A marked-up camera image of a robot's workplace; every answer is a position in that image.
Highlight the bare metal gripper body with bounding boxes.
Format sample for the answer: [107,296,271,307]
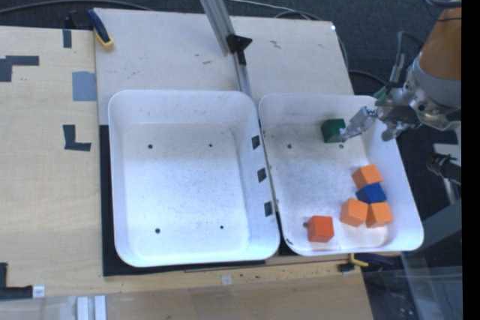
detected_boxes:
[376,85,462,131]

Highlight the green cube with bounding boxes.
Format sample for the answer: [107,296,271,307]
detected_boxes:
[320,118,347,144]

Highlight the orange cube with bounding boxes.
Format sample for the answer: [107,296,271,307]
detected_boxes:
[351,163,383,190]
[365,201,394,229]
[340,197,369,228]

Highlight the blue cube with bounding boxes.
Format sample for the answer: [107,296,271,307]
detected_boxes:
[355,182,387,205]

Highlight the white plastic tray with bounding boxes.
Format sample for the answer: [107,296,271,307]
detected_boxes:
[107,88,281,268]
[257,92,425,257]

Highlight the red-orange cube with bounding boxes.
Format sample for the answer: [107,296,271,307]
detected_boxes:
[306,215,335,244]

